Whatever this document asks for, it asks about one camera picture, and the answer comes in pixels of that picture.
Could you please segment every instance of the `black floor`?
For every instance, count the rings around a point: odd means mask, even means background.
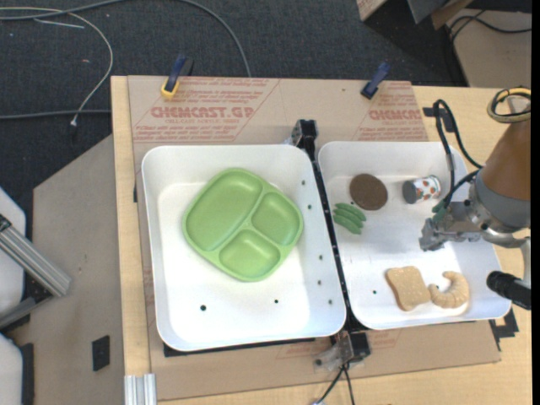
[[[105,0],[0,0],[2,7],[66,9]],[[254,77],[370,78],[381,62],[389,78],[422,85],[464,85],[444,30],[415,24],[406,0],[389,0],[365,23],[355,0],[192,0],[221,16],[237,34]],[[471,8],[532,12],[532,0],[476,0]],[[15,12],[3,12],[15,15]],[[114,51],[114,75],[166,75],[178,52],[194,75],[246,76],[227,31],[199,8],[138,0],[79,13],[98,26]],[[81,24],[63,16],[58,22]],[[108,66],[95,31],[0,21],[0,116],[77,109]],[[109,109],[109,84],[86,109]],[[31,194],[66,164],[111,133],[107,115],[0,120],[0,187],[31,217]]]

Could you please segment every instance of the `green plate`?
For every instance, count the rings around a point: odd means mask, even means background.
[[[296,245],[303,226],[300,210],[286,195],[240,168],[217,174],[182,219],[188,243],[243,281],[271,275]]]

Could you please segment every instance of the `wooden table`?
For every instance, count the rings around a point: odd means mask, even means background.
[[[113,136],[116,168],[118,239],[121,269],[121,307],[124,365],[126,375],[142,376],[151,372],[149,338],[143,294],[143,272],[139,245],[138,211],[133,203],[135,183],[127,78],[111,79]],[[454,111],[462,139],[470,155],[485,161],[500,135],[503,125],[487,118],[485,108],[494,89],[414,87],[420,108],[444,99]],[[435,122],[425,119],[429,140],[437,141]],[[456,143],[449,136],[452,145]],[[497,248],[503,270],[522,274],[521,253]],[[357,403],[362,404],[506,404],[532,403],[531,313],[514,307],[520,332],[501,342],[502,361],[444,370],[386,375],[353,380]],[[170,404],[308,404],[319,397],[326,384],[247,391],[213,397],[198,397]],[[348,403],[348,388],[339,382],[327,398],[328,404]]]

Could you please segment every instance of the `green beans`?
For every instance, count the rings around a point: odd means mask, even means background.
[[[353,234],[362,234],[365,215],[360,209],[345,202],[339,202],[336,204],[336,209],[333,212],[334,215],[332,217],[336,224],[343,226]]]

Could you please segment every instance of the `brown disc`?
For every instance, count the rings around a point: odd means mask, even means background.
[[[360,174],[353,178],[349,193],[355,203],[365,210],[378,210],[388,201],[385,184],[371,174]]]

